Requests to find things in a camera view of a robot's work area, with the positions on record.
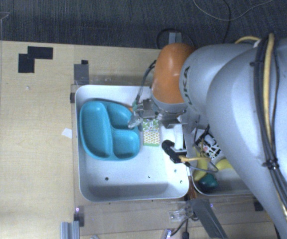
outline table surface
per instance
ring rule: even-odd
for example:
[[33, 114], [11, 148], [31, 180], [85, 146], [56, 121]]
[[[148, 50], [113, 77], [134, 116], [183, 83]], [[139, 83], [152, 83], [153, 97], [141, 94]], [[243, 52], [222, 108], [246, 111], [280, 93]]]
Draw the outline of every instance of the table surface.
[[[53, 59], [37, 59], [35, 73], [19, 73], [18, 55], [27, 53], [28, 46], [53, 47]], [[159, 50], [149, 49], [0, 42], [0, 239], [60, 238], [60, 223], [73, 219], [73, 145], [62, 135], [72, 128], [73, 65], [88, 60], [93, 84], [136, 85], [158, 54]], [[221, 199], [214, 206], [230, 238], [276, 238], [270, 218], [255, 212], [251, 201]], [[146, 211], [133, 220], [135, 227], [148, 222]], [[120, 212], [120, 226], [125, 213]], [[98, 236], [159, 239], [165, 228], [155, 227], [136, 232], [107, 230]], [[208, 238], [200, 222], [190, 222], [189, 227], [190, 238]]]

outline black carpet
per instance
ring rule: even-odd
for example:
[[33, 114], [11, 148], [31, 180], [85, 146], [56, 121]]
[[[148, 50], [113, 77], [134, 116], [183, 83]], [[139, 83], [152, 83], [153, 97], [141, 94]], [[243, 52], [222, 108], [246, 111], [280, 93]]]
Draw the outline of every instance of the black carpet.
[[[221, 0], [196, 0], [201, 8], [228, 18]], [[231, 17], [267, 0], [225, 0]], [[4, 40], [156, 48], [165, 28], [183, 32], [183, 41], [201, 47], [223, 41], [227, 22], [199, 11], [192, 0], [0, 0], [10, 12], [3, 23]], [[287, 0], [255, 8], [230, 23], [226, 42], [244, 35], [262, 37], [274, 32], [287, 37]], [[163, 46], [168, 40], [160, 36]]]

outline blue plate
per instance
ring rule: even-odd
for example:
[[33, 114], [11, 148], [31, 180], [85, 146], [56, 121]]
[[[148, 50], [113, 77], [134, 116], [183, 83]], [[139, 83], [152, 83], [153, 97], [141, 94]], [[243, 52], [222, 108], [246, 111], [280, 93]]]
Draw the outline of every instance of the blue plate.
[[88, 101], [79, 113], [79, 133], [86, 153], [100, 160], [127, 160], [140, 148], [139, 131], [128, 129], [131, 112], [121, 104]]

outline white sticker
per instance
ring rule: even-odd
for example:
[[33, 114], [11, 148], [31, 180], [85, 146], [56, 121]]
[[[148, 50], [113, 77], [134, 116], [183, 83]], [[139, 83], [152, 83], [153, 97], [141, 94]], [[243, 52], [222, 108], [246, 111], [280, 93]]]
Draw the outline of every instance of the white sticker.
[[64, 131], [62, 132], [62, 136], [65, 136], [69, 139], [73, 138], [73, 131], [71, 129], [65, 128]]

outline toy kitchen sink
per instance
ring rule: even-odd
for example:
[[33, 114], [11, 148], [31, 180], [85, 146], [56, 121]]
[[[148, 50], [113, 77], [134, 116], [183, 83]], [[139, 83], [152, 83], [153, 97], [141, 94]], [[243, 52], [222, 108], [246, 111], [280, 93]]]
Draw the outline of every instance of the toy kitchen sink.
[[[76, 120], [78, 132], [78, 173], [80, 192], [85, 199], [92, 202], [111, 202], [124, 200], [147, 200], [147, 199], [174, 199], [183, 197], [189, 188], [189, 181], [186, 167], [183, 164], [174, 164], [164, 153], [161, 145], [143, 146], [142, 134], [139, 134], [140, 146], [138, 153], [131, 153], [122, 156], [114, 155], [112, 149], [108, 149], [103, 154], [99, 151], [99, 156], [89, 153], [87, 144], [85, 144], [83, 127], [91, 128], [99, 126], [100, 121], [104, 124], [106, 119], [102, 119], [94, 113], [92, 115], [84, 114], [85, 106], [93, 104], [88, 111], [95, 110], [95, 113], [104, 113], [110, 109], [109, 102], [124, 104], [131, 107], [136, 97], [139, 87], [135, 86], [107, 86], [107, 85], [84, 85], [81, 86], [75, 94]], [[149, 87], [143, 90], [142, 98], [148, 98], [150, 94]], [[132, 133], [127, 132], [126, 128], [119, 128], [112, 125], [115, 134]], [[163, 139], [174, 140], [172, 129], [161, 128], [161, 142]], [[100, 137], [103, 145], [109, 145], [109, 139], [103, 139], [111, 136], [111, 129], [106, 127], [106, 132], [100, 132], [104, 137]], [[114, 145], [125, 145], [121, 139], [114, 139]], [[96, 149], [98, 143], [89, 143], [89, 148]]]

